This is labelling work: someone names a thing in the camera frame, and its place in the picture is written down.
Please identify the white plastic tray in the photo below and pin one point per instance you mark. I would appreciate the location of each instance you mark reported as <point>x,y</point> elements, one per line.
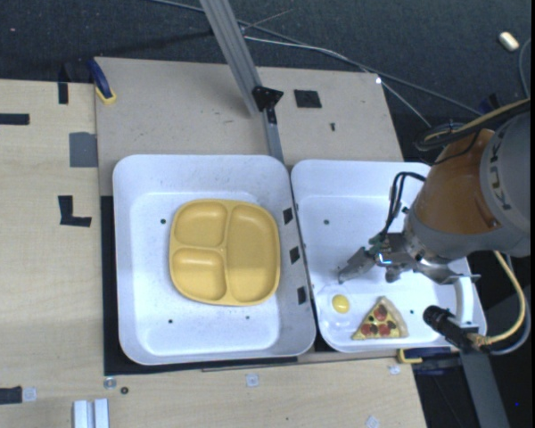
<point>339,203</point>
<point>151,261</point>

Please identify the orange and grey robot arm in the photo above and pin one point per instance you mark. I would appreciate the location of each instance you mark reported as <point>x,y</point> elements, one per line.
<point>459,194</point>

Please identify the small white oblong object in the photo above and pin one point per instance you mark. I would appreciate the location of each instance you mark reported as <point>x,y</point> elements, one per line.
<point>509,41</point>

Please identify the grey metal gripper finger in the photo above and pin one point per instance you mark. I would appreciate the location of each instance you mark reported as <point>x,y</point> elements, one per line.
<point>356,265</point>
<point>393,274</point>

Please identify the toy fried egg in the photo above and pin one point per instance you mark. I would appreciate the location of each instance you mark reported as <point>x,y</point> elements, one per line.
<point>340,303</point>

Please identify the toy pizza slice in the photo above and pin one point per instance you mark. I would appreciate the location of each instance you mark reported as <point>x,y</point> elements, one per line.
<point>381,323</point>

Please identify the black cylinder on white bracket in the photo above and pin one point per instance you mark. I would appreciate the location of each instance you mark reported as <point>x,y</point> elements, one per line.
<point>446,323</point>

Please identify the brown flat board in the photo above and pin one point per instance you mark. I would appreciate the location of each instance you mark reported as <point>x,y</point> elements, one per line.
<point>183,118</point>

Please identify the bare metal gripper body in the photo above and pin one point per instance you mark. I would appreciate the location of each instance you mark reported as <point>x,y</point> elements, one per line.
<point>399,250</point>

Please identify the yellow divided plate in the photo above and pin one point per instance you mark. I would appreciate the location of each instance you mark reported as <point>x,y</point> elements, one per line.
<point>245,257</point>

